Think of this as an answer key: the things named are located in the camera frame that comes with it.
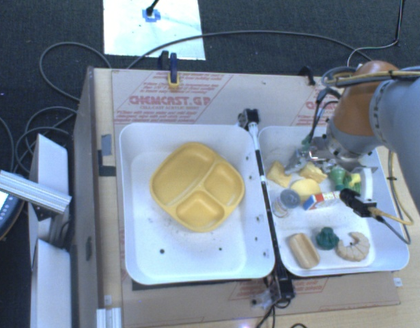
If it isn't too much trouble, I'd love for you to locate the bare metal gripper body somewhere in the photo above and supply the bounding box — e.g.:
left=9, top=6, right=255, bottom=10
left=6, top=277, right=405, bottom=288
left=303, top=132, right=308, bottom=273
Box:
left=307, top=135, right=380, bottom=174

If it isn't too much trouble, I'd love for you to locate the green toy vegetable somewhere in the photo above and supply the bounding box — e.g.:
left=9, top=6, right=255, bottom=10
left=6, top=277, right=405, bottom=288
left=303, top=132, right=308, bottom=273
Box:
left=328, top=166, right=348, bottom=191

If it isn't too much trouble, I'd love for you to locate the yellow toy food chunk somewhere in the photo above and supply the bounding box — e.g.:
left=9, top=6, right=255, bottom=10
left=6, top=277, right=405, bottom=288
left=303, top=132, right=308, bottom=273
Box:
left=298, top=162, right=328, bottom=185

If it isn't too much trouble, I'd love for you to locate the yellow cheese wedge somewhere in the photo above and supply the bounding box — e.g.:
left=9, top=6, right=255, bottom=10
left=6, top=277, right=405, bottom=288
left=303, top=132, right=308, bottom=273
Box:
left=266, top=161, right=293, bottom=189

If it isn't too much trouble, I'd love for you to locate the yellow round toy food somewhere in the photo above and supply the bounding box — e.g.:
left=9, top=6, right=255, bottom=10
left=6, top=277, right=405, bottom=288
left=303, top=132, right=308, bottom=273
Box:
left=290, top=178, right=322, bottom=203

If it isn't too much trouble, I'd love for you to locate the yellow and green toy corn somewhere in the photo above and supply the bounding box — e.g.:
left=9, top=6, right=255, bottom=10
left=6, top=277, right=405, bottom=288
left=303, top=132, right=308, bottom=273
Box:
left=345, top=172, right=363, bottom=195

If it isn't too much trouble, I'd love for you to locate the blue red white carton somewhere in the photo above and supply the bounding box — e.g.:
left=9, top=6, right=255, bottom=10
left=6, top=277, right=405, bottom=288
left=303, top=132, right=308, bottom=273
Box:
left=303, top=189, right=342, bottom=211

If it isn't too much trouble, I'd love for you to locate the thin black and white rod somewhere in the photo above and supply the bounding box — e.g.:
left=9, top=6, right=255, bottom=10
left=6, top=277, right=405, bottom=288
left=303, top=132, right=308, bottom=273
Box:
left=249, top=123, right=283, bottom=277

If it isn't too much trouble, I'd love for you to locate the small grey-lidded can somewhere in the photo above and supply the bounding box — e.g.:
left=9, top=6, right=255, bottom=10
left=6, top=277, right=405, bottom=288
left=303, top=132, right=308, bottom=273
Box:
left=271, top=188, right=301, bottom=219

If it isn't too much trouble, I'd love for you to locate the white plastic tray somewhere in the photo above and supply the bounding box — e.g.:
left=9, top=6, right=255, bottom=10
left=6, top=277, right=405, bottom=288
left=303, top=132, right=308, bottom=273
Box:
left=257, top=125, right=410, bottom=278
left=119, top=122, right=276, bottom=286

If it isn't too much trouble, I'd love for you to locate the dark green broccoli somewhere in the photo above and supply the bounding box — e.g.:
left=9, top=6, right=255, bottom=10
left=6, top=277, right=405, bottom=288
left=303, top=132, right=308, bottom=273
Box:
left=315, top=226, right=341, bottom=251

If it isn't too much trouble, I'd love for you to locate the brown cardboard board red print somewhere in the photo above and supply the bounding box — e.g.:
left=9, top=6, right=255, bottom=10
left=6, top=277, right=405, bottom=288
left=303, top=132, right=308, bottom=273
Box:
left=110, top=68, right=402, bottom=320

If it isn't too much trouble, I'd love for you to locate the beige croissant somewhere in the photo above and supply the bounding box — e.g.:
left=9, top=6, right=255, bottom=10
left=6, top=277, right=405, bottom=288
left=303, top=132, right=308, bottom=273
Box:
left=335, top=231, right=372, bottom=262

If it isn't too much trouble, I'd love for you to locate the tan hot dog bun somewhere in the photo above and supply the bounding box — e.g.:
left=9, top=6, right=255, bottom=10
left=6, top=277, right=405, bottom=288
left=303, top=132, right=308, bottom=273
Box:
left=288, top=232, right=321, bottom=270

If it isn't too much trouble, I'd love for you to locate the yellow divided plate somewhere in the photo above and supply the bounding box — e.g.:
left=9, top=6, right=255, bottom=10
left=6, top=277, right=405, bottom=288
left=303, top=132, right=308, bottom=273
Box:
left=149, top=141, right=246, bottom=233

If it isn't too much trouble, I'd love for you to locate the black block with thin wires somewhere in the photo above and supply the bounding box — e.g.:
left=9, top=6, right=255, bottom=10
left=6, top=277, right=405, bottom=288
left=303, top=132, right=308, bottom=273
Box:
left=271, top=273, right=296, bottom=303
left=238, top=108, right=261, bottom=130

